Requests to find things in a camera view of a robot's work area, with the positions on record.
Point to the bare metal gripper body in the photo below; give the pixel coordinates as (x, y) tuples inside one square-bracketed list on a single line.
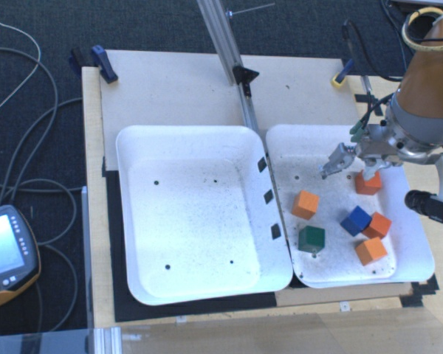
[(382, 146)]

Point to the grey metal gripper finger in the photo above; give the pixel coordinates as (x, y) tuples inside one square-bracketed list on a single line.
[(337, 159), (372, 168)]

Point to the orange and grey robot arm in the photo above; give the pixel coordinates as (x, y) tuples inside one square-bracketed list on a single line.
[(426, 76)]

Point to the dark orange cube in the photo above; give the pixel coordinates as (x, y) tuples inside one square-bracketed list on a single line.
[(378, 227), (369, 187)]

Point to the blue cube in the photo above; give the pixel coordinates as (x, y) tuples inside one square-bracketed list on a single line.
[(355, 220)]

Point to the green cube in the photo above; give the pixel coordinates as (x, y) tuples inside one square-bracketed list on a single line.
[(311, 239)]

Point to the white plastic tray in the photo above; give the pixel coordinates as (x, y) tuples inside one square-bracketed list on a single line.
[(332, 267), (192, 216)]

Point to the pale wood board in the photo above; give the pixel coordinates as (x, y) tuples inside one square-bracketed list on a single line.
[(177, 90)]

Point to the black cylinder on white bracket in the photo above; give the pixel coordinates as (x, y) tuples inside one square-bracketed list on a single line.
[(426, 203)]

